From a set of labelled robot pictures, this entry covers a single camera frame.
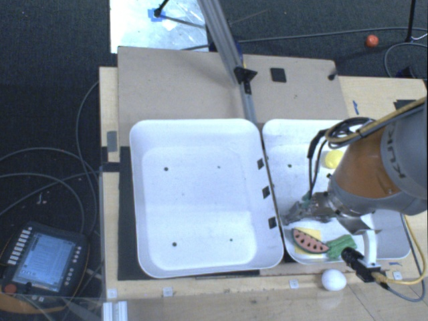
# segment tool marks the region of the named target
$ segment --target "screen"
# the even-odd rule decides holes
[[[65,239],[34,233],[13,281],[58,292],[76,244]]]

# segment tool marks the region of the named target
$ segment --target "white tray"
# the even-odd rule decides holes
[[[258,270],[280,262],[284,245],[252,123],[146,120],[132,127],[130,148],[138,260],[148,275]]]
[[[286,214],[292,205],[299,201],[309,189],[308,159],[306,154],[312,138],[319,130],[330,128],[337,121],[333,120],[270,120],[263,128],[263,141],[278,213]],[[324,147],[322,157],[329,151]],[[328,186],[327,174],[333,170],[320,166],[314,192],[325,191]],[[378,258],[398,259],[409,254],[410,248],[401,223],[400,214],[394,211],[377,211],[364,216],[364,220],[375,229],[382,229],[378,237]],[[304,264],[342,261],[329,259],[326,254],[306,255],[296,253],[291,229],[303,227],[320,231],[321,240],[329,241],[348,234],[347,230],[336,219],[321,223],[303,219],[290,225],[283,225],[284,242],[290,256]],[[353,236],[357,250],[364,254],[364,243],[361,235]]]

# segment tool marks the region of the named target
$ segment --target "black bracket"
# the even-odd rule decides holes
[[[243,67],[236,67],[233,72],[235,73],[238,83],[241,84],[243,82],[245,93],[251,95],[251,86],[249,83],[254,79],[254,76],[257,75],[257,72]]]

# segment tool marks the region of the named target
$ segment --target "blue mark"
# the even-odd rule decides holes
[[[360,115],[360,112],[358,111],[358,104],[354,100],[352,101],[352,103],[354,104],[356,115]]]
[[[156,18],[156,17],[154,16],[154,10],[155,10],[155,8],[152,8],[152,9],[148,9],[148,10],[147,10],[147,15],[148,15],[148,17],[149,17],[149,18],[150,18],[150,20],[151,20],[151,21],[153,21],[154,23],[158,23],[159,21],[162,21],[162,20],[163,20],[163,17],[166,17],[166,15],[165,15],[164,11],[162,11],[162,12],[160,13],[159,18]]]

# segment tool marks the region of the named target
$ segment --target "watermelon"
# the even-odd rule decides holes
[[[330,248],[322,241],[312,237],[311,235],[293,228],[293,240],[298,247],[306,252],[319,254],[326,253]]]

